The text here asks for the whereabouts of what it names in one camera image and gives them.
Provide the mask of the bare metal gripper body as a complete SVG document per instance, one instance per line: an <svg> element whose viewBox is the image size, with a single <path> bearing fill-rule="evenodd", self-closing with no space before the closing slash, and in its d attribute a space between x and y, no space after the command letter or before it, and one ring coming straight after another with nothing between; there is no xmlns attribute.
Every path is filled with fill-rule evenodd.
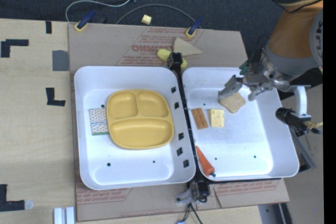
<svg viewBox="0 0 336 224"><path fill-rule="evenodd" d="M243 85L251 91L278 89L283 92L291 91L291 74L286 61L260 62L245 61L241 65Z"/></svg>

